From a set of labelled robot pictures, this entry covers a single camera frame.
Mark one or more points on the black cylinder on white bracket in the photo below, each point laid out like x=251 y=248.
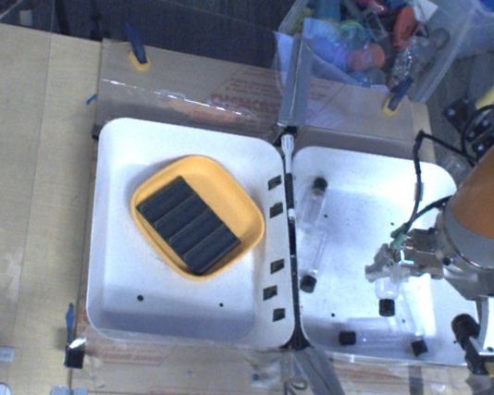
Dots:
x=485 y=325

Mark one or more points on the brown cardboard board red print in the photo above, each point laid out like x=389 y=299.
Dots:
x=190 y=88

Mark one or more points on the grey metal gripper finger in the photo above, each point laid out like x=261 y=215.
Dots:
x=377 y=260
x=401 y=271

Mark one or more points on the black ribbed block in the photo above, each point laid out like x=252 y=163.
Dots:
x=188 y=225

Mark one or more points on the clear plastic bottle black cap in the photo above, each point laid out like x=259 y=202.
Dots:
x=317 y=199
x=357 y=336
x=418 y=346
x=386 y=304
x=310 y=273

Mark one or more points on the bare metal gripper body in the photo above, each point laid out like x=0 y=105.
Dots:
x=421 y=249

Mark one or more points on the white plastic tray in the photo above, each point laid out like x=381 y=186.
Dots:
x=368 y=203
x=172 y=310

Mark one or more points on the yellow plate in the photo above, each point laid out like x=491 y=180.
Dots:
x=231 y=180

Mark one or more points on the thin black and white rod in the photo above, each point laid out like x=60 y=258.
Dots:
x=291 y=227

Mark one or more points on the clear plastic bin of toys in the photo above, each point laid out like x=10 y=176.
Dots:
x=368 y=34

